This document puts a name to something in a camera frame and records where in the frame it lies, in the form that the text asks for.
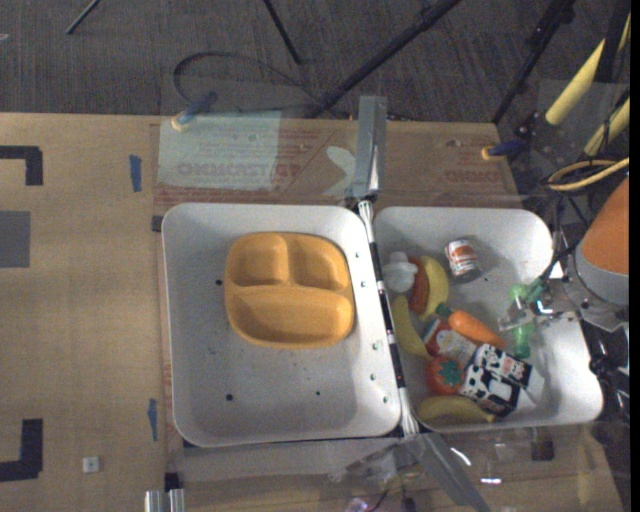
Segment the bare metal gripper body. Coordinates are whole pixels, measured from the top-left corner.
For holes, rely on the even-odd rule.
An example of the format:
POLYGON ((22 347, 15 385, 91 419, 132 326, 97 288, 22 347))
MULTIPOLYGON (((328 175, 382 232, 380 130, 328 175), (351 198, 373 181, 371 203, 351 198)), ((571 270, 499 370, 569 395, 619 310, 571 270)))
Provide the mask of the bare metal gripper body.
POLYGON ((579 278, 551 278, 535 300, 535 312, 549 318, 578 318, 605 331, 625 325, 625 307, 597 296, 579 278))

